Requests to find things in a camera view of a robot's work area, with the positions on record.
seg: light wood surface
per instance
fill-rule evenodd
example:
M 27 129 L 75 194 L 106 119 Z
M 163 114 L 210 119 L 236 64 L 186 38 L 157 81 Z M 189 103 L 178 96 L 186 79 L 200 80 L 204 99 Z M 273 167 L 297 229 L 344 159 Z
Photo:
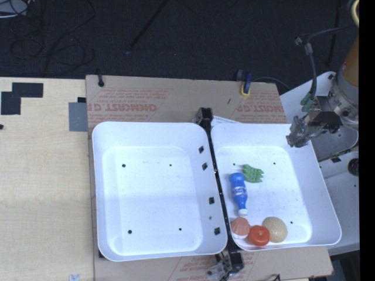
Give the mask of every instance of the light wood surface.
M 0 279 L 94 280 L 87 132 L 69 132 L 69 102 L 84 80 L 0 78 L 43 83 L 20 115 L 0 115 Z

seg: tray with objects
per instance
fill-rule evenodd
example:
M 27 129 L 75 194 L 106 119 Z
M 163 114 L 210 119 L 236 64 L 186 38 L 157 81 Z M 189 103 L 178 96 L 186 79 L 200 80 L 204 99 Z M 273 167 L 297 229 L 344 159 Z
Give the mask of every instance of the tray with objects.
M 220 123 L 210 143 L 194 123 L 98 124 L 93 156 L 100 252 L 130 261 L 217 254 L 229 239 L 246 251 L 337 243 L 340 225 L 313 148 L 291 148 L 289 127 Z M 244 180 L 246 211 L 235 203 L 233 174 L 250 178 Z M 267 243 L 257 241 L 262 229 L 255 237 L 233 232 L 237 217 L 249 229 L 267 226 Z

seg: tomato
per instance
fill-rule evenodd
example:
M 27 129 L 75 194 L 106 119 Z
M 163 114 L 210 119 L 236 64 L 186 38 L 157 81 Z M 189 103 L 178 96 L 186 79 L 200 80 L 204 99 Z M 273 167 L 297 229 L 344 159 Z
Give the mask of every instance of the tomato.
M 264 246 L 270 241 L 270 232 L 265 226 L 254 225 L 247 235 L 248 240 L 256 246 Z

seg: blue clamp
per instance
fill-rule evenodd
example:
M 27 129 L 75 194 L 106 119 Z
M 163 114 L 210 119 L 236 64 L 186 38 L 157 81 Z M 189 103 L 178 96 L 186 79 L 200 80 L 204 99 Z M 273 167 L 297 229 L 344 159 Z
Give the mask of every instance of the blue clamp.
M 241 86 L 241 95 L 247 97 L 250 95 L 250 83 L 251 83 L 252 74 L 251 72 L 246 72 L 245 83 Z

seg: beige ball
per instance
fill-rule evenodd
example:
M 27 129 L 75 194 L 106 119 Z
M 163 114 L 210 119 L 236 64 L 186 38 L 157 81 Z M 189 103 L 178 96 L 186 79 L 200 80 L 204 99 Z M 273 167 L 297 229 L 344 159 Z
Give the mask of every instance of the beige ball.
M 271 242 L 282 242 L 288 235 L 287 225 L 278 217 L 267 217 L 262 225 L 270 231 Z

